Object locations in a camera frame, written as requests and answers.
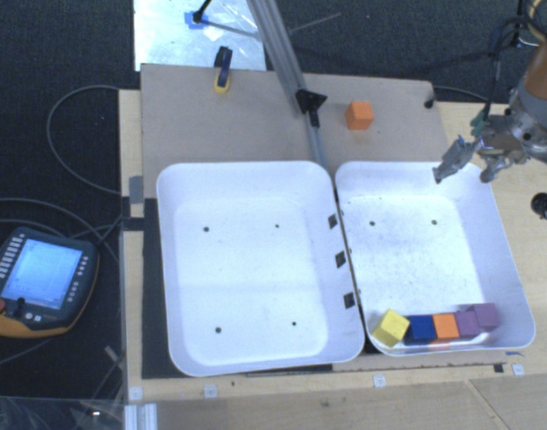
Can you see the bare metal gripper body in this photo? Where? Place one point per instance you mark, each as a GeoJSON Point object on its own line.
{"type": "Point", "coordinates": [519, 139]}

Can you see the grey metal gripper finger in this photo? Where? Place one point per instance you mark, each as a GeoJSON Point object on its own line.
{"type": "Point", "coordinates": [453, 158]}
{"type": "Point", "coordinates": [492, 170]}

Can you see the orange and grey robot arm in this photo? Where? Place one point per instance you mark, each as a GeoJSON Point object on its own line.
{"type": "Point", "coordinates": [544, 74]}

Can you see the orange cube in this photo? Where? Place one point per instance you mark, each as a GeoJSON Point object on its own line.
{"type": "Point", "coordinates": [446, 326]}
{"type": "Point", "coordinates": [359, 115]}

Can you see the white plastic tray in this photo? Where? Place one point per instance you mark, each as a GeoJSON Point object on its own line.
{"type": "Point", "coordinates": [250, 276]}
{"type": "Point", "coordinates": [416, 258]}

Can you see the purple cube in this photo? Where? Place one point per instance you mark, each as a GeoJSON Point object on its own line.
{"type": "Point", "coordinates": [486, 315]}
{"type": "Point", "coordinates": [467, 324]}

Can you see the blue cube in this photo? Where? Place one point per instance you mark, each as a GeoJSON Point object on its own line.
{"type": "Point", "coordinates": [421, 328]}

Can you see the yellow cube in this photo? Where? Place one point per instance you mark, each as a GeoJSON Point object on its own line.
{"type": "Point", "coordinates": [390, 327]}

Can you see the brown cardboard board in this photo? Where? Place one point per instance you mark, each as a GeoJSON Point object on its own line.
{"type": "Point", "coordinates": [255, 119]}

